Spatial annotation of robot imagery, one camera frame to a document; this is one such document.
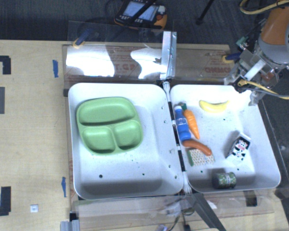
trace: metal can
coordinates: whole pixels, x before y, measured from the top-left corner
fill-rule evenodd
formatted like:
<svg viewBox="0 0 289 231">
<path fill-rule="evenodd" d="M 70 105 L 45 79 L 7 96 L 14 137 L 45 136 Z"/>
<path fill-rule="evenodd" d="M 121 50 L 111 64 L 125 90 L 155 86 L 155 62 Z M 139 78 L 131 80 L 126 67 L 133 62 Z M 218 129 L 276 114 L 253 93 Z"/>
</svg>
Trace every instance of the metal can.
<svg viewBox="0 0 289 231">
<path fill-rule="evenodd" d="M 230 173 L 215 173 L 212 177 L 212 185 L 215 189 L 234 188 L 236 186 L 236 175 Z"/>
</svg>

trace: wooden surface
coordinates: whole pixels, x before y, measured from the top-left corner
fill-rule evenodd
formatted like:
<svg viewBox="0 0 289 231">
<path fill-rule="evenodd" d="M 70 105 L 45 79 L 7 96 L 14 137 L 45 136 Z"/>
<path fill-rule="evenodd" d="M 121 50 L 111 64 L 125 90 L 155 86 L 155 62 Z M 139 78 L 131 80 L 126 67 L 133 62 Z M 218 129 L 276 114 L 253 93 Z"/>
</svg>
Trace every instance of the wooden surface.
<svg viewBox="0 0 289 231">
<path fill-rule="evenodd" d="M 69 218 L 70 189 L 66 134 L 66 103 L 63 97 L 62 45 L 59 41 L 0 40 L 0 55 L 12 59 L 12 74 L 2 74 L 5 114 L 0 115 L 0 188 L 11 186 L 12 208 L 0 217 L 0 231 L 58 231 Z M 53 73 L 58 62 L 59 77 Z M 66 194 L 61 186 L 66 178 Z M 30 205 L 38 204 L 37 213 Z M 289 226 L 280 201 L 272 196 L 272 212 L 222 218 L 227 230 L 287 231 Z M 208 228 L 202 221 L 193 230 Z M 155 226 L 120 231 L 156 230 Z M 174 231 L 182 231 L 179 223 Z"/>
</svg>

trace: carrot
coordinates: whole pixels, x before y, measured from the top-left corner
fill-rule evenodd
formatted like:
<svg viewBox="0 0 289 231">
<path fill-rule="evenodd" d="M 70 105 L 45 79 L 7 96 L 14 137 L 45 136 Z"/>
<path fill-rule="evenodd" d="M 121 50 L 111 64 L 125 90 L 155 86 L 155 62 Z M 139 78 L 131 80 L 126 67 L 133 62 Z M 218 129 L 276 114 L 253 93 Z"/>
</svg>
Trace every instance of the carrot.
<svg viewBox="0 0 289 231">
<path fill-rule="evenodd" d="M 203 143 L 200 143 L 198 141 L 185 140 L 185 141 L 182 142 L 182 144 L 183 144 L 184 147 L 192 147 L 192 148 L 201 150 L 204 153 L 204 155 L 206 155 L 206 156 L 211 156 L 212 155 L 211 149 L 208 146 L 206 146 Z"/>
<path fill-rule="evenodd" d="M 200 139 L 199 129 L 198 129 L 197 121 L 193 112 L 191 110 L 186 109 L 183 111 L 183 115 L 185 116 L 187 120 L 189 129 L 191 130 L 195 138 L 199 140 Z"/>
</svg>

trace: green plate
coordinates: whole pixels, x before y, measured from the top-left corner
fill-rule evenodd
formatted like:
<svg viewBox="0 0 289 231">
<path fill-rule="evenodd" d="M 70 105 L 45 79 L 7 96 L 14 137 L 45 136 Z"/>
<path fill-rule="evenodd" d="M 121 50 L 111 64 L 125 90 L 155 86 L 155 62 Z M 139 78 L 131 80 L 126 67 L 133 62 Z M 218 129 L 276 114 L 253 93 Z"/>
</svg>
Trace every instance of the green plate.
<svg viewBox="0 0 289 231">
<path fill-rule="evenodd" d="M 137 148 L 143 130 L 134 105 L 123 97 L 85 101 L 77 109 L 77 125 L 85 147 L 98 155 Z"/>
</svg>

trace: yellow banana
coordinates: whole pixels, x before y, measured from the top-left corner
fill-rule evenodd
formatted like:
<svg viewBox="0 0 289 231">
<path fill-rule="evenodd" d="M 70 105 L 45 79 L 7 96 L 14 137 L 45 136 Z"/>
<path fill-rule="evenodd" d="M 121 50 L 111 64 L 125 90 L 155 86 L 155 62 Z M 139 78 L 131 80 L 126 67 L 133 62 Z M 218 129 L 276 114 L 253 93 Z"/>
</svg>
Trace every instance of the yellow banana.
<svg viewBox="0 0 289 231">
<path fill-rule="evenodd" d="M 229 104 L 229 100 L 223 102 L 223 103 L 208 103 L 207 101 L 200 100 L 199 105 L 200 107 L 211 113 L 218 113 L 222 112 L 227 108 L 227 105 Z"/>
</svg>

